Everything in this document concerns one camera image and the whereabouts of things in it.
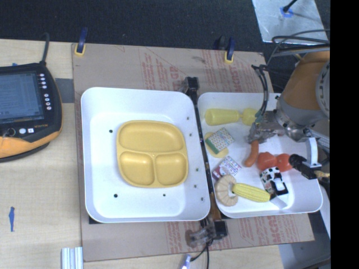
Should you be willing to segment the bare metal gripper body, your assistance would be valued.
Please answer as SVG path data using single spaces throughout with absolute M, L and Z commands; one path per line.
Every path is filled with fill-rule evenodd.
M 254 121 L 250 129 L 256 129 L 258 135 L 271 134 L 274 136 L 287 136 L 295 142 L 303 142 L 309 138 L 309 130 L 289 119 L 281 111 L 266 111 Z

